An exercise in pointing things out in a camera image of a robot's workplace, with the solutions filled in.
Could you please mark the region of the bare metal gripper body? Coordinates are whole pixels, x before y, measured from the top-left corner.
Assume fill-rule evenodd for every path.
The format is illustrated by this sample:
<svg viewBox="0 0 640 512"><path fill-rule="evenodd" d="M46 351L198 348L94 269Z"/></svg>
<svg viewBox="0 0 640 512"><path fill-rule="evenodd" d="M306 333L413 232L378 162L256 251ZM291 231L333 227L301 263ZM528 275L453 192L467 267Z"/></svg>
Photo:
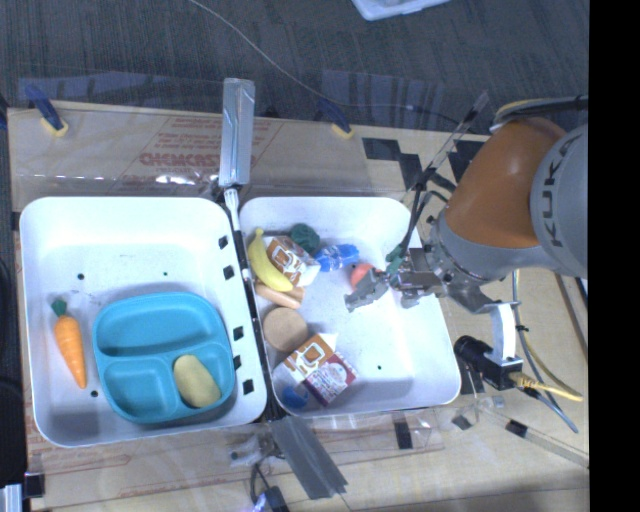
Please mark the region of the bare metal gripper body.
<svg viewBox="0 0 640 512"><path fill-rule="evenodd" d="M400 260L397 271L390 279L391 287L400 293L400 304L409 309L429 295L440 297L444 287L440 278L432 272L422 248L409 248Z"/></svg>

